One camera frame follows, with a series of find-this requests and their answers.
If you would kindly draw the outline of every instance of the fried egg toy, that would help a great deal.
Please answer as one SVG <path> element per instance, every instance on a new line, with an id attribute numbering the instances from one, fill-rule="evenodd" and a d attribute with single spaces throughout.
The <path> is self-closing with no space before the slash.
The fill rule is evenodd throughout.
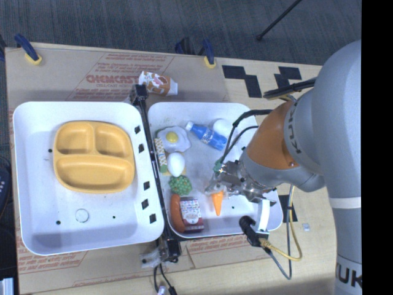
<path id="1" fill-rule="evenodd" d="M 157 133 L 161 138 L 164 150 L 168 153 L 184 152 L 191 147 L 191 142 L 187 136 L 187 131 L 182 127 L 168 127 Z"/>

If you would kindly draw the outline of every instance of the yellow clamp tip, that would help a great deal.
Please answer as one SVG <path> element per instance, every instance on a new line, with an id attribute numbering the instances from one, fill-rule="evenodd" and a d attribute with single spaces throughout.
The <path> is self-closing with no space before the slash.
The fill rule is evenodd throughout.
<path id="1" fill-rule="evenodd" d="M 203 58 L 204 62 L 206 63 L 206 66 L 208 66 L 208 68 L 213 69 L 216 66 L 216 61 L 214 60 L 214 63 L 211 64 L 208 60 L 208 58 L 205 56 Z"/>
<path id="2" fill-rule="evenodd" d="M 34 64 L 34 65 L 39 65 L 42 61 L 42 57 L 40 55 L 38 55 L 38 59 L 37 60 L 33 60 L 33 58 L 31 58 L 27 53 L 25 53 L 25 58 L 27 59 L 28 62 Z"/>

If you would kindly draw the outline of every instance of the egg yolk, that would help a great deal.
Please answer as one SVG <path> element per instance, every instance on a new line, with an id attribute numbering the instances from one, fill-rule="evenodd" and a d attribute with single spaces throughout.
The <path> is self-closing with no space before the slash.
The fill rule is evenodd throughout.
<path id="1" fill-rule="evenodd" d="M 176 134 L 176 132 L 169 131 L 165 138 L 170 142 L 170 143 L 176 143 L 179 139 L 179 136 Z"/>

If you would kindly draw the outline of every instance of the bottle cap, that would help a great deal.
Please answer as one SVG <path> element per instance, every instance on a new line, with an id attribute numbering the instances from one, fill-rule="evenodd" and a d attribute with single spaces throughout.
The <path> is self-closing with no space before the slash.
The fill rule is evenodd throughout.
<path id="1" fill-rule="evenodd" d="M 193 125 L 194 125 L 194 123 L 192 121 L 188 121 L 187 125 L 185 125 L 185 129 L 187 131 L 190 131 Z"/>

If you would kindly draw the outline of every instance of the blue bottle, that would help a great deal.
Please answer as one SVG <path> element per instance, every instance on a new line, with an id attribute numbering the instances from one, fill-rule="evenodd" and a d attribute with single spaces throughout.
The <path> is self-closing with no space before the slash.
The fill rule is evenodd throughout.
<path id="1" fill-rule="evenodd" d="M 194 134 L 204 143 L 216 148 L 217 150 L 223 150 L 227 144 L 227 138 L 219 135 L 213 130 L 203 125 L 195 125 L 193 122 L 188 121 L 185 126 L 187 131 L 194 132 Z"/>

